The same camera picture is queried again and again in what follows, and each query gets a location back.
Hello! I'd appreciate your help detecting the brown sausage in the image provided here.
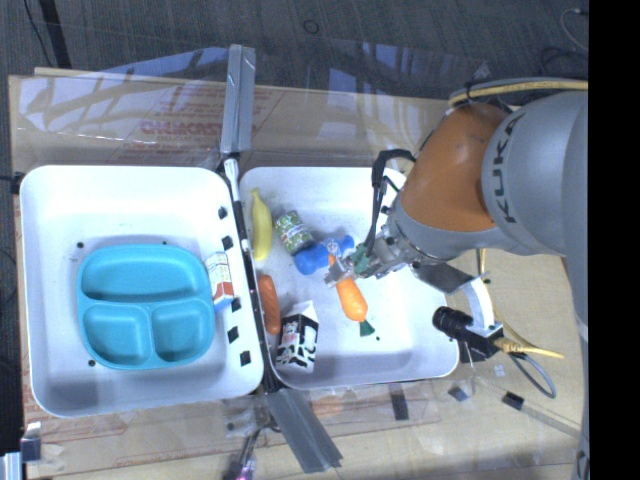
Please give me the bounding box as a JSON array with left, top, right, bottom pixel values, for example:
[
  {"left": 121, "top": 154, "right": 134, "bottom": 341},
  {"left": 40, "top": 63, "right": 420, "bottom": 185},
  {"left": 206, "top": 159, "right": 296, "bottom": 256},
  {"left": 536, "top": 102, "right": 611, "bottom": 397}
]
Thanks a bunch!
[{"left": 256, "top": 273, "right": 283, "bottom": 336}]

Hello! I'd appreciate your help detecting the white and orange small carton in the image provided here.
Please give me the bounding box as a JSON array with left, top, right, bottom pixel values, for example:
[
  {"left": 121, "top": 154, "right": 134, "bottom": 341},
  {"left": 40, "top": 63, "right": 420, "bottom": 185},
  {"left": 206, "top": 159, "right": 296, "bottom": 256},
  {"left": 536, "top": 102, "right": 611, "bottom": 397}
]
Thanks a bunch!
[{"left": 204, "top": 250, "right": 237, "bottom": 314}]

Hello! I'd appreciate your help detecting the black cylinder on white bracket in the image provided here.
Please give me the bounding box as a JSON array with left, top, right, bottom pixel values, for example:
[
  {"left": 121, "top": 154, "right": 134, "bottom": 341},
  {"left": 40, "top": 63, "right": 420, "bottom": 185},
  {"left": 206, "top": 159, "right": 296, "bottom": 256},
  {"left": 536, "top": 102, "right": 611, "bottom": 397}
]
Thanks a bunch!
[{"left": 432, "top": 275, "right": 504, "bottom": 365}]

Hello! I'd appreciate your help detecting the orange carrot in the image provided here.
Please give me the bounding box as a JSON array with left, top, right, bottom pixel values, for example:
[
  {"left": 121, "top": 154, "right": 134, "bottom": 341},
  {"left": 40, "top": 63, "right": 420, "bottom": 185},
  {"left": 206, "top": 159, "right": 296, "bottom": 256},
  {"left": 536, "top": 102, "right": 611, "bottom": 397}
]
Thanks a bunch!
[{"left": 335, "top": 276, "right": 377, "bottom": 339}]

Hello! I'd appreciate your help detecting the blue divided plate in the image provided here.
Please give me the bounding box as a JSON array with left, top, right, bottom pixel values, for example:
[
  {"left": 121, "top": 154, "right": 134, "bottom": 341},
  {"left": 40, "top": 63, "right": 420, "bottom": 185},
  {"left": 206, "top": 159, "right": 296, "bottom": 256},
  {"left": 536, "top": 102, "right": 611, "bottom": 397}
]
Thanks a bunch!
[{"left": 75, "top": 243, "right": 218, "bottom": 372}]

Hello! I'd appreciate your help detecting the white plastic tray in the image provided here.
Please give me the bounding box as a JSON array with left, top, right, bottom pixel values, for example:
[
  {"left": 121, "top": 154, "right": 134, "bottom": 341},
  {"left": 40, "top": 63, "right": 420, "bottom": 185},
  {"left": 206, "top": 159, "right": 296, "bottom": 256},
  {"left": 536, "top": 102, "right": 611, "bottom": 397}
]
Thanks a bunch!
[
  {"left": 238, "top": 166, "right": 461, "bottom": 392},
  {"left": 18, "top": 164, "right": 265, "bottom": 418}
]

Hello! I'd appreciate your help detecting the brown cardboard board red print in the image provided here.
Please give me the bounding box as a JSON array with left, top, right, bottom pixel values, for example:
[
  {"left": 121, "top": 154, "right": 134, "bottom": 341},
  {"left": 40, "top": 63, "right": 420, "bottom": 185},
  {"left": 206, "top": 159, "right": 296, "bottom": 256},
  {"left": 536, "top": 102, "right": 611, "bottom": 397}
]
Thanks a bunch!
[{"left": 7, "top": 66, "right": 587, "bottom": 480}]

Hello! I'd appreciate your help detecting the blue and white bottle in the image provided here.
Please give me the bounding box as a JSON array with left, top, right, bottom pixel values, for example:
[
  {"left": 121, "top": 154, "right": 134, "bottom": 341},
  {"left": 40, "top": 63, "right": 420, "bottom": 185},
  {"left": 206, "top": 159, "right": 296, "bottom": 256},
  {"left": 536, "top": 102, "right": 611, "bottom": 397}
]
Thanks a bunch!
[{"left": 293, "top": 234, "right": 356, "bottom": 277}]

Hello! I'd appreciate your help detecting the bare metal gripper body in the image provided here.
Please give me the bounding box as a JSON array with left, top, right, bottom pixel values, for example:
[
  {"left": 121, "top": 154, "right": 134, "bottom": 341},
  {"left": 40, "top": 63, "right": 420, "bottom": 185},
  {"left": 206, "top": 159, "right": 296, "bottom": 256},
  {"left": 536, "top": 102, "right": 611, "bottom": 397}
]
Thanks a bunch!
[{"left": 345, "top": 227, "right": 427, "bottom": 280}]

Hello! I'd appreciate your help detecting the black and white milk carton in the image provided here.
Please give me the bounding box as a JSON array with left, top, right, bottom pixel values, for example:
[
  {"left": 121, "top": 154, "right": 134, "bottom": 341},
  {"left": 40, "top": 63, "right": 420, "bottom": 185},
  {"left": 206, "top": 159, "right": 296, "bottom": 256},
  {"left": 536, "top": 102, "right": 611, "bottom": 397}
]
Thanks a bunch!
[{"left": 275, "top": 299, "right": 321, "bottom": 375}]

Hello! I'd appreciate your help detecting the yellow banana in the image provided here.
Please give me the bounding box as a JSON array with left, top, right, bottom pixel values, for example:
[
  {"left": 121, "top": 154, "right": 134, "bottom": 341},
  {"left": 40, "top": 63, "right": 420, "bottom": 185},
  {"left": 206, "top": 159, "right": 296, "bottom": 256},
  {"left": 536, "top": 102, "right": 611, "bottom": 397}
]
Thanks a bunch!
[{"left": 249, "top": 187, "right": 275, "bottom": 263}]

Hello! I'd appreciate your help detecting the green printed can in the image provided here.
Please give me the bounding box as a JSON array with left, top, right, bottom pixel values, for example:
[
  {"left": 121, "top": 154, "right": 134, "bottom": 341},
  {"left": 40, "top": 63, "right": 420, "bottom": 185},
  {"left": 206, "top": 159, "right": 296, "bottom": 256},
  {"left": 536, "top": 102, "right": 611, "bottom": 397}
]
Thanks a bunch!
[{"left": 272, "top": 210, "right": 317, "bottom": 257}]

